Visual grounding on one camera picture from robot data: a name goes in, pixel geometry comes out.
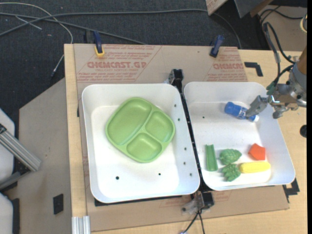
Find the green broccoli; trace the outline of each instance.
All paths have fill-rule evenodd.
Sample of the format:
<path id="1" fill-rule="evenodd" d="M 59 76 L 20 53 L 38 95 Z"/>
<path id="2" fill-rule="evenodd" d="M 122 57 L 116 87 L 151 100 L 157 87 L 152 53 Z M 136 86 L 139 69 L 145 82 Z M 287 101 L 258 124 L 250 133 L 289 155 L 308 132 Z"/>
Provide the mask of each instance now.
<path id="1" fill-rule="evenodd" d="M 220 153 L 220 161 L 223 165 L 229 165 L 237 161 L 242 156 L 242 153 L 235 149 L 225 149 Z"/>
<path id="2" fill-rule="evenodd" d="M 241 174 L 240 170 L 235 164 L 229 164 L 222 169 L 223 175 L 226 181 L 233 181 L 238 178 Z"/>

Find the tan table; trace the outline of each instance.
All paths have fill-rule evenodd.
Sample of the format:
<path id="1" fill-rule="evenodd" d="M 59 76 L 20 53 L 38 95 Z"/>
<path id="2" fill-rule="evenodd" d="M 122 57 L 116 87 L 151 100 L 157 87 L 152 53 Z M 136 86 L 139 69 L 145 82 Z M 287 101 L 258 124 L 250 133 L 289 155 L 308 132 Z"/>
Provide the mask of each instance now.
<path id="1" fill-rule="evenodd" d="M 255 69 L 245 68 L 248 81 L 255 81 L 267 86 L 276 77 L 277 67 L 272 51 L 239 50 L 243 62 L 257 62 L 262 69 L 263 77 L 256 75 Z M 82 165 L 80 124 L 77 117 L 77 86 L 75 72 L 74 48 L 70 44 L 64 47 L 65 79 L 67 95 L 67 119 L 69 137 L 69 159 L 71 178 L 72 216 L 87 215 L 86 196 L 84 189 L 84 175 Z M 300 52 L 287 52 L 287 55 L 300 56 Z M 288 63 L 282 60 L 282 68 Z M 284 75 L 280 82 L 286 81 Z M 299 134 L 299 129 L 306 124 L 306 109 L 286 112 L 280 118 L 279 124 L 288 146 L 296 171 L 296 179 L 300 188 L 298 195 L 290 197 L 290 209 L 236 215 L 220 218 L 204 219 L 206 233 L 209 234 L 241 234 L 241 233 L 307 233 L 307 142 Z M 188 226 L 189 222 L 158 224 L 152 226 L 135 227 L 120 230 L 102 231 L 105 234 L 177 234 Z M 202 233 L 199 221 L 196 221 L 188 233 Z"/>

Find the green divided plate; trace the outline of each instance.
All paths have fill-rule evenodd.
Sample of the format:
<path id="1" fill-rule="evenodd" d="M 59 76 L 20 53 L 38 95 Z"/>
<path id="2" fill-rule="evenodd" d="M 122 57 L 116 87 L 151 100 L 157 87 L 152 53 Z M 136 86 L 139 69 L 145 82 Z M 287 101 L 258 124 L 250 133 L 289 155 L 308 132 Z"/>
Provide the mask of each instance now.
<path id="1" fill-rule="evenodd" d="M 175 131 L 168 115 L 139 97 L 123 102 L 105 126 L 109 141 L 128 157 L 142 163 L 158 158 Z"/>

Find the small blue bottle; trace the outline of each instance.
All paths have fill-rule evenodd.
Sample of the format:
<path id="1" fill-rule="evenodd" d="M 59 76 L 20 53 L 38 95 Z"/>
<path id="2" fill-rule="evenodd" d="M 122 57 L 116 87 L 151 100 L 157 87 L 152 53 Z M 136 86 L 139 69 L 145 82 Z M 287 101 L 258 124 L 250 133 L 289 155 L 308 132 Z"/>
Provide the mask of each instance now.
<path id="1" fill-rule="evenodd" d="M 253 115 L 250 117 L 246 117 L 247 108 L 234 104 L 233 102 L 228 102 L 225 105 L 224 112 L 233 115 L 238 119 L 249 119 L 250 121 L 256 122 L 259 120 L 258 115 Z"/>

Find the blue clamp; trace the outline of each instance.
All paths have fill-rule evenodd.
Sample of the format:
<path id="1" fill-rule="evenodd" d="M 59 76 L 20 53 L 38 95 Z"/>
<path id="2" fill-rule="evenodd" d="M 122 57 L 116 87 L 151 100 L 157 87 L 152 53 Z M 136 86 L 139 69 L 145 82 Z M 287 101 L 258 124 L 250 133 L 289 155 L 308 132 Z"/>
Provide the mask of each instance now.
<path id="1" fill-rule="evenodd" d="M 216 57 L 218 52 L 219 52 L 219 48 L 221 46 L 221 44 L 223 43 L 224 41 L 224 37 L 222 35 L 218 35 L 216 37 L 216 40 L 214 42 L 214 45 L 212 45 L 212 42 L 210 43 L 210 46 L 213 46 L 212 50 L 210 51 L 210 55 L 212 57 Z"/>
<path id="2" fill-rule="evenodd" d="M 96 55 L 97 55 L 97 57 L 102 57 L 105 54 L 105 52 L 104 52 L 104 48 L 102 46 L 101 37 L 97 31 L 93 32 L 93 36 L 94 36 L 94 43 L 96 44 L 94 46 L 94 49 L 96 51 Z"/>

